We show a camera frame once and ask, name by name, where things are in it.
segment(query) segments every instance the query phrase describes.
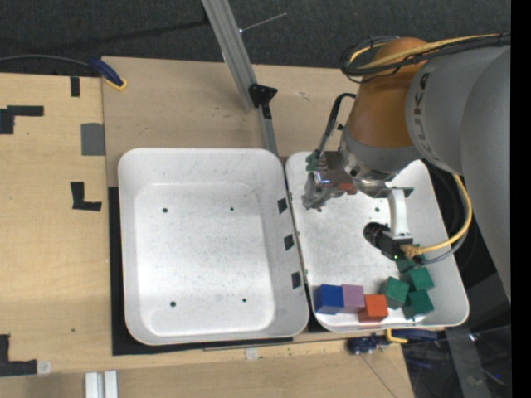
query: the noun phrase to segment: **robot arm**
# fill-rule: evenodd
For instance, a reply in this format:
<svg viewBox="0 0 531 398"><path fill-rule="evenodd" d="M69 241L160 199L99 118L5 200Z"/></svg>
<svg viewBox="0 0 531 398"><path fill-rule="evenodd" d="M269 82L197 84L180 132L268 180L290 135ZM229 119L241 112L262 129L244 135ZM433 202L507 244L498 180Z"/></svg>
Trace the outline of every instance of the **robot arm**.
<svg viewBox="0 0 531 398"><path fill-rule="evenodd" d="M372 62L351 68L376 46ZM309 158L306 208L355 192L387 196L386 182L424 158L465 179L510 300L510 35L442 44L384 37L343 56L342 71L363 79L339 149Z"/></svg>

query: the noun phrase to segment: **wooden table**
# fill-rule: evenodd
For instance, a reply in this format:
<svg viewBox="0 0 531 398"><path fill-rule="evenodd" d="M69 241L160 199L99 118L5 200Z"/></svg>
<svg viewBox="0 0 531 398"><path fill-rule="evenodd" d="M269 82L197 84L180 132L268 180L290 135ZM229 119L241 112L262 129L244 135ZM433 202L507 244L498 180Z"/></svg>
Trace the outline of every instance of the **wooden table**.
<svg viewBox="0 0 531 398"><path fill-rule="evenodd" d="M72 97L68 77L0 75L0 109L45 108L0 135L0 334L11 334L10 361L49 361L52 372L0 378L0 392L80 396L85 372L119 370L120 396L167 396L174 387L178 396L212 396L212 388L218 396L353 396L353 388L412 396L400 347L351 356L344 338L353 334L303 332L260 347L257 361L246 361L243 348L112 355L107 187L116 185L119 156L139 145L260 147L260 132L223 64L106 59L128 80L126 91L80 78ZM335 95L353 90L336 70L255 68L280 90L271 109L283 157L313 148ZM82 155L81 125L104 118L106 156ZM84 182L85 199L101 201L101 210L73 210L71 182Z"/></svg>

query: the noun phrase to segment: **orange block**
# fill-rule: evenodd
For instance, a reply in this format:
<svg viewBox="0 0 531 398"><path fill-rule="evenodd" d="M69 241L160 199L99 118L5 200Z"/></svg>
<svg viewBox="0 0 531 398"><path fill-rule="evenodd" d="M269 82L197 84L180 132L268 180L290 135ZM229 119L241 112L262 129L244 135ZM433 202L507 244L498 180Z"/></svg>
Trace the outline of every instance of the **orange block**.
<svg viewBox="0 0 531 398"><path fill-rule="evenodd" d="M378 323L389 315L387 300L384 294L365 295L365 308L358 313L362 323Z"/></svg>

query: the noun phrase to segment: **blue block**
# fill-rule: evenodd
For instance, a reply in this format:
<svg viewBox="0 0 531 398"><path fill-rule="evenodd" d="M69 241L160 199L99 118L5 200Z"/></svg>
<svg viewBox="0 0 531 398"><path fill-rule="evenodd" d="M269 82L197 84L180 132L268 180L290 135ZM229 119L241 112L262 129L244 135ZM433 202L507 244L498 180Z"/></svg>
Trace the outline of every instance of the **blue block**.
<svg viewBox="0 0 531 398"><path fill-rule="evenodd" d="M314 308L319 314L337 314L344 307L343 288L321 284L314 292Z"/></svg>

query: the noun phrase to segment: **white tray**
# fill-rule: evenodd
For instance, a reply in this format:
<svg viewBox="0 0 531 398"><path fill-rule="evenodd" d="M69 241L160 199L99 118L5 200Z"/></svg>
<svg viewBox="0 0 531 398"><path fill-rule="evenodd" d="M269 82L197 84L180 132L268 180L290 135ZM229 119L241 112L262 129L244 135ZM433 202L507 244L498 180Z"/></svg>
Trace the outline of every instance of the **white tray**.
<svg viewBox="0 0 531 398"><path fill-rule="evenodd" d="M363 228L369 222L390 221L387 200L372 199L359 192L328 200L322 212L306 210L302 196L308 176L305 170L308 155L292 155L286 164L286 176L312 303L314 291L321 284L360 284L364 293L376 294L388 276L398 279L400 275L396 264L363 237ZM447 239L429 173L421 161L411 163L389 185L415 188L407 198L407 220L416 243L431 245ZM431 252L426 257L448 249ZM315 317L332 332L462 324L468 317L469 304L453 255L426 267L435 284L428 292L435 310L426 316L406 320L401 309L389 309L389 316L375 324L360 323L353 314L316 313Z"/></svg>
<svg viewBox="0 0 531 398"><path fill-rule="evenodd" d="M131 334L160 345L299 333L309 310L286 198L282 164L266 150L127 152L119 199Z"/></svg>

